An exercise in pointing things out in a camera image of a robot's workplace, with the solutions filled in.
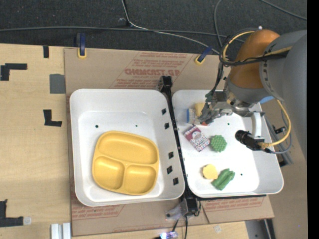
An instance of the divided yellow plate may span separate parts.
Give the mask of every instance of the divided yellow plate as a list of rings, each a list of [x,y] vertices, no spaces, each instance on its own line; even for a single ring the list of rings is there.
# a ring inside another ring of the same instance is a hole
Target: divided yellow plate
[[[125,132],[109,131],[95,146],[92,174],[102,188],[144,195],[155,186],[159,170],[159,150],[149,139]]]

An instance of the table surface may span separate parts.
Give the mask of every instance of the table surface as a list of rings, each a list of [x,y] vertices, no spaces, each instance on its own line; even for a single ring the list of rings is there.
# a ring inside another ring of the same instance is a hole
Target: table surface
[[[0,201],[7,217],[32,224],[0,228],[0,238],[49,238],[50,225],[71,222],[65,94],[50,94],[50,74],[64,75],[63,47],[0,44],[0,64],[27,63],[0,82]],[[44,126],[44,109],[62,127]],[[189,226],[187,238],[248,239],[245,222]],[[184,235],[185,227],[177,228]],[[82,239],[153,238],[163,229],[83,236]]]

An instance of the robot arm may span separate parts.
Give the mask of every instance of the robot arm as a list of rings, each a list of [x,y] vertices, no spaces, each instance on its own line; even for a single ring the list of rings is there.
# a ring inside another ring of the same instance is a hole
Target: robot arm
[[[236,38],[250,34],[240,48],[236,60],[226,57],[228,46]],[[203,124],[229,115],[232,112],[243,117],[253,114],[252,106],[267,96],[285,102],[287,117],[291,118],[305,159],[306,150],[306,75],[307,75],[307,31],[297,31],[279,36],[269,30],[248,29],[236,33],[228,39],[220,53],[221,74],[223,66],[231,66],[224,91],[216,92],[216,86],[206,95],[202,115]],[[266,144],[258,143],[257,148],[265,149]]]

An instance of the dark background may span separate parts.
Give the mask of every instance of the dark background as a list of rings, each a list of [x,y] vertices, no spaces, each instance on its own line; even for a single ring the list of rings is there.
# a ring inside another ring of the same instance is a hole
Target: dark background
[[[307,0],[264,0],[307,17]],[[226,36],[258,27],[284,34],[307,28],[307,21],[288,15],[259,0],[125,0],[130,21],[140,27],[216,33]],[[121,0],[0,0],[0,43],[74,46],[85,33],[91,48],[200,53],[205,47],[181,38],[152,32],[46,29],[3,29],[82,26],[133,29],[126,25]],[[183,34],[219,50],[216,36]]]

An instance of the cardboard box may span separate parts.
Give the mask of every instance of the cardboard box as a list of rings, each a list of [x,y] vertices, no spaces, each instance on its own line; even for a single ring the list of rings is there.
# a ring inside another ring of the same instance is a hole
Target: cardboard box
[[[215,84],[218,56],[208,55],[205,63],[196,65],[198,54],[87,49],[80,59],[76,48],[64,49],[68,144],[71,178],[72,234],[74,236],[122,231],[172,228],[175,221],[165,213],[179,204],[179,199],[102,207],[81,204],[74,191],[70,95],[82,88],[155,89],[161,76],[172,76],[172,91],[211,89]],[[217,89],[223,89],[221,81]],[[202,201],[198,217],[189,225],[224,223],[272,218],[267,196]]]

